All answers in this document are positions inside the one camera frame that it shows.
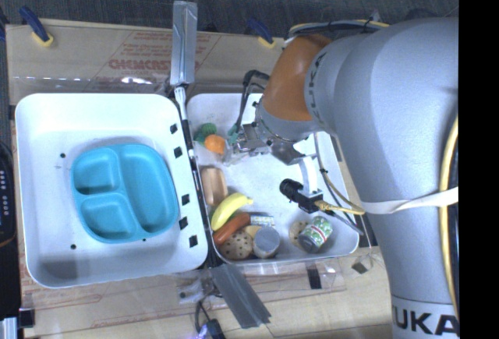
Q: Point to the green broccoli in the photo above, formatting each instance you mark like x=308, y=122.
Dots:
x=206, y=130

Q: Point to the red sausage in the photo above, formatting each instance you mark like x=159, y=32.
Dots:
x=232, y=228

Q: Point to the small printed packet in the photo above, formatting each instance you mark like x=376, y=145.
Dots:
x=262, y=220

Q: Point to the black block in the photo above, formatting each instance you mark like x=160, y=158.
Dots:
x=214, y=329

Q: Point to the yellow banana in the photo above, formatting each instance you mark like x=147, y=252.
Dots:
x=226, y=209

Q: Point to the blue divided plate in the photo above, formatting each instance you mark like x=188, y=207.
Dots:
x=128, y=181

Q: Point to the orange carrot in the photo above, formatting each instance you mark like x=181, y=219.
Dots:
x=215, y=143

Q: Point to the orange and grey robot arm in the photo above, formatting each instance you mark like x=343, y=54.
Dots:
x=390, y=115

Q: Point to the brown chocolate chip biscuit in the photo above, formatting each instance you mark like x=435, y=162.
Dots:
x=296, y=230
x=236, y=246

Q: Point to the pale yellow wedge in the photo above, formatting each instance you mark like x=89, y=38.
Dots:
x=251, y=230

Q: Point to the tan can with grey lid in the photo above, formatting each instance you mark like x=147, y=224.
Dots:
x=266, y=242

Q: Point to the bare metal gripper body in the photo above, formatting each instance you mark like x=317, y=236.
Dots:
x=251, y=138

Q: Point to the brown cardboard board, red print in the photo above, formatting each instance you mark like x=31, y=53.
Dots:
x=97, y=53

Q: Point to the tan bread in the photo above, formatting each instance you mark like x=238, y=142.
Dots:
x=213, y=185

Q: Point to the white plastic tray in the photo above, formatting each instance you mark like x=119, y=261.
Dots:
x=265, y=181
x=50, y=174

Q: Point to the green and white can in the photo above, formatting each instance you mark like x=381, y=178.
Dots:
x=316, y=234

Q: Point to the black cylinder on white bracket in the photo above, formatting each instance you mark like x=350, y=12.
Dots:
x=308, y=200

